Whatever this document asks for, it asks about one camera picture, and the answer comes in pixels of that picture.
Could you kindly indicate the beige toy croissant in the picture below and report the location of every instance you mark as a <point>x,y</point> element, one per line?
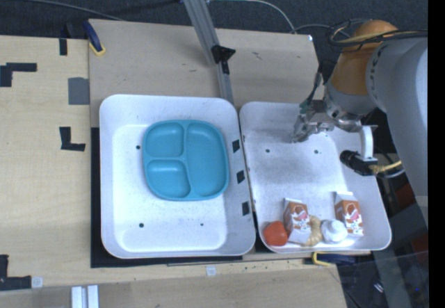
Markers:
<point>315,230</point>

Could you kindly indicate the pale wood board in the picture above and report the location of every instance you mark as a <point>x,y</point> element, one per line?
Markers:
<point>156,60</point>

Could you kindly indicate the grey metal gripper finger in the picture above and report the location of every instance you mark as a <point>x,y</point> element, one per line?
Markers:
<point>314,129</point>
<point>299,132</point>

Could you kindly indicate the black cylinder on white bracket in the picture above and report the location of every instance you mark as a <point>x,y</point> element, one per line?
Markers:
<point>354,161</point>

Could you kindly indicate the blue divided plate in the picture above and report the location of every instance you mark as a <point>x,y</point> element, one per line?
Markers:
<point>205,160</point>

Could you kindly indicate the white plastic tray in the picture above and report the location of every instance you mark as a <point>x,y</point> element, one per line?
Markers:
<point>174,223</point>
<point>295,174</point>

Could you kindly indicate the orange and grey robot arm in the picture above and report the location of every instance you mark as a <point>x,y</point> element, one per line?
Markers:
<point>400,91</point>

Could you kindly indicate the red toy tomato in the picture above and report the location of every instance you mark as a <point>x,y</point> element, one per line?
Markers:
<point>275,233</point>

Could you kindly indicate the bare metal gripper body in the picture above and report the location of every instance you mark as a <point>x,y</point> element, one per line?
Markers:
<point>323,114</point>

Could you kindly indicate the orange and white carton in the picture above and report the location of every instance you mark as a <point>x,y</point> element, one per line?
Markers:
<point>295,218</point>
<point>349,212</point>

